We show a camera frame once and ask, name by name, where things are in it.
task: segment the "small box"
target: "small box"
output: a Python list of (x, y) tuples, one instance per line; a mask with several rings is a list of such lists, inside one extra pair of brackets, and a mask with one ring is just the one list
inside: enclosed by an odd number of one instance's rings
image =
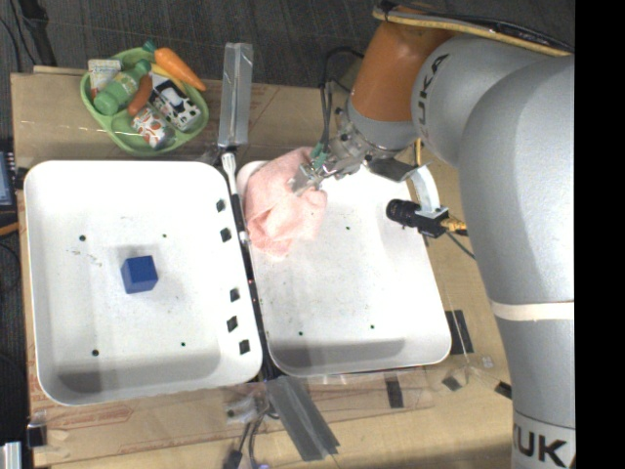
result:
[(121, 267), (126, 293), (147, 292), (158, 281), (158, 274), (151, 255), (126, 259)]

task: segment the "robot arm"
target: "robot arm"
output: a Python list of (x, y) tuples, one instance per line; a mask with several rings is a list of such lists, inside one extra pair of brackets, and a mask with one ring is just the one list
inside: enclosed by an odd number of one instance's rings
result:
[(401, 181), (417, 138), (457, 167), (513, 385), (513, 467), (575, 467), (574, 57), (383, 22), (300, 192), (362, 165)]

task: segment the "white tray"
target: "white tray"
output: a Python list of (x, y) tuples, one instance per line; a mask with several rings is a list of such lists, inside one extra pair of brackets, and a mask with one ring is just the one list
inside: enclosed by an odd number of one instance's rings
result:
[[(252, 172), (241, 168), (242, 196)], [(440, 362), (451, 336), (424, 240), (386, 217), (398, 184), (361, 169), (327, 179), (314, 241), (276, 260), (252, 246), (271, 358), (285, 373), (316, 376)]]
[[(258, 328), (215, 168), (49, 161), (28, 172), (24, 197), (37, 371), (49, 397), (84, 405), (257, 374)], [(142, 255), (153, 257), (158, 283), (128, 295), (120, 268)]]

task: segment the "green bowl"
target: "green bowl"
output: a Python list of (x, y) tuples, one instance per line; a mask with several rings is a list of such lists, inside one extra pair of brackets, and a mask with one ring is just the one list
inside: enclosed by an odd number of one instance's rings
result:
[[(121, 52), (113, 56), (112, 59), (121, 60), (123, 69), (132, 68), (139, 59), (146, 59), (151, 63), (154, 61), (153, 55), (150, 52), (146, 52), (142, 48), (130, 49), (128, 51)], [(191, 99), (201, 110), (201, 119), (193, 130), (188, 132), (183, 132), (172, 126), (176, 137), (170, 145), (161, 149), (153, 149), (146, 141), (144, 141), (144, 138), (133, 128), (133, 117), (128, 114), (126, 109), (122, 109), (113, 116), (106, 116), (101, 114), (94, 107), (91, 99), (91, 81), (88, 72), (85, 73), (80, 80), (80, 97), (92, 116), (96, 119), (100, 126), (106, 130), (110, 138), (120, 148), (133, 156), (149, 158), (165, 154), (179, 148), (197, 136), (204, 129), (204, 127), (206, 127), (206, 124), (208, 123), (208, 106), (206, 105), (204, 98), (194, 87), (188, 84), (185, 84), (185, 87), (187, 89), (188, 98)]]

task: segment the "green bottle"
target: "green bottle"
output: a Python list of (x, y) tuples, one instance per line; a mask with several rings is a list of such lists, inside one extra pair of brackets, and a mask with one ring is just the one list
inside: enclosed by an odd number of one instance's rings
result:
[(139, 59), (132, 69), (120, 71), (96, 96), (94, 105), (101, 114), (114, 115), (133, 98), (139, 89), (139, 80), (151, 70), (149, 61)]

